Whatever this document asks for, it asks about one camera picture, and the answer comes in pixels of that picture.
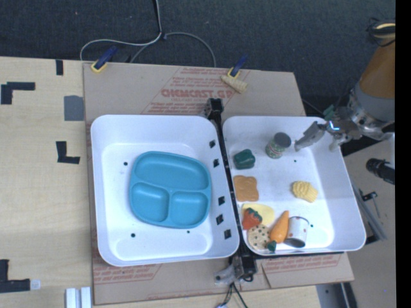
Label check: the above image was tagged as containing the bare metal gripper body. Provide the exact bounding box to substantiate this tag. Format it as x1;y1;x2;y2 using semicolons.
323;101;395;144

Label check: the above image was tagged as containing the green can with dark lid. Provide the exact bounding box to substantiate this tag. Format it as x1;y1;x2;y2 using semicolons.
265;132;293;160

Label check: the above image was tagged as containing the white plastic tray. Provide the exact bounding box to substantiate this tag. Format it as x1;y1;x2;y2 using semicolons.
222;115;367;257
90;114;241;267

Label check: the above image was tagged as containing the green toy pepper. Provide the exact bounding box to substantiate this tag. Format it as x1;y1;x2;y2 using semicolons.
232;148;257;171

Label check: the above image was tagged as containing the brown toy toast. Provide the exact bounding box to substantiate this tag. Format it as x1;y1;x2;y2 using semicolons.
232;175;260;203

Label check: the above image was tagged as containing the yellow toy cheese slice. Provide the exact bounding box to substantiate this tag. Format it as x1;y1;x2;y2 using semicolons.
241;203;276;226

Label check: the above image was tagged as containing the thin black rod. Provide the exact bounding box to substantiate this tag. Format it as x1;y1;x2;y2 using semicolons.
213;112;249;262

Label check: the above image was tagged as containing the white dotted can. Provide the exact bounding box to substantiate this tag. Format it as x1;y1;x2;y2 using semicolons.
283;216;310;248

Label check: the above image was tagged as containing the orange toy carrot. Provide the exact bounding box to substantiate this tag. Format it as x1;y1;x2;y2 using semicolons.
267;210;290;253

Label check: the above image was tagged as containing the red toy strawberry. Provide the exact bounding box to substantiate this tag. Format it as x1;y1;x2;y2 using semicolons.
241;207;264;231

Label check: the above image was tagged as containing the dotted toy biscuit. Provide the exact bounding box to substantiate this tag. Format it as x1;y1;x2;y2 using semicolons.
247;223;271;250

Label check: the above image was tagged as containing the brown cardboard board red print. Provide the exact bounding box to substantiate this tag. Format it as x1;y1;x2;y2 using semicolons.
82;62;356;306

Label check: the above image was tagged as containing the blue divided plate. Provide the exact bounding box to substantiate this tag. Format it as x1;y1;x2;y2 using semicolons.
128;151;212;230

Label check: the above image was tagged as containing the black cylinder on white bracket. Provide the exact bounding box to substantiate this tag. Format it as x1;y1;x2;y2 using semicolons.
365;133;396;186

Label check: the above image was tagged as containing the black block with wires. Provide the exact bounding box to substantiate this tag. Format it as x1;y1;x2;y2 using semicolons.
236;253;258;276
204;98;225;119

